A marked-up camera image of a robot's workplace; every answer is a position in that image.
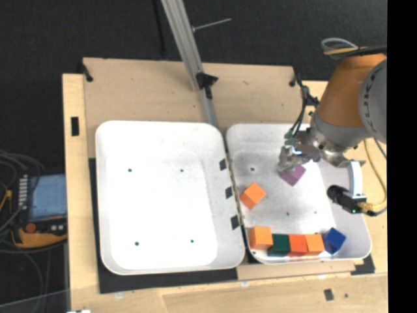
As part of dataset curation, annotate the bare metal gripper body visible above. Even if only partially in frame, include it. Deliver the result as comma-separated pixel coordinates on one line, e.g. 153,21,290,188
288,129,366,169

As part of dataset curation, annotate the purple cube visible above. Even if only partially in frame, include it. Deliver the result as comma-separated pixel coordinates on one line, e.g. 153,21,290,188
280,164,308,187

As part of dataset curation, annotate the orange cube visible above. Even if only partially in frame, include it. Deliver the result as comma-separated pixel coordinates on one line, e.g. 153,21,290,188
239,182,267,211
305,233,326,255
248,226,274,251

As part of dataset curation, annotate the white plastic tray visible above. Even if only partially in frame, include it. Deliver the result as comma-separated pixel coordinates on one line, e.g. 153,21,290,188
225,123,373,265
94,119,246,276

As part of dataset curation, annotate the green cube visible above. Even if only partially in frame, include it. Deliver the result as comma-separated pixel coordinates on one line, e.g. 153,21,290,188
267,233,291,256

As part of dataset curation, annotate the red-orange cube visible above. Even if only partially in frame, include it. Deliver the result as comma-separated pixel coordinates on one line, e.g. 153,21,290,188
288,233,309,256

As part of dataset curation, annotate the blue cube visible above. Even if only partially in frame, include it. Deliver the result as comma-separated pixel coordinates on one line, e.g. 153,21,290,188
323,227,347,255

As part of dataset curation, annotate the brown cardboard board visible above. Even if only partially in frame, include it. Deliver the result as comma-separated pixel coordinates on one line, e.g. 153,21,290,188
82,57,366,282

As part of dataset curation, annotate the black cylinder on white bracket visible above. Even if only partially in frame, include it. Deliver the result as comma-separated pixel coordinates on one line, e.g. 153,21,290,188
326,160,367,215

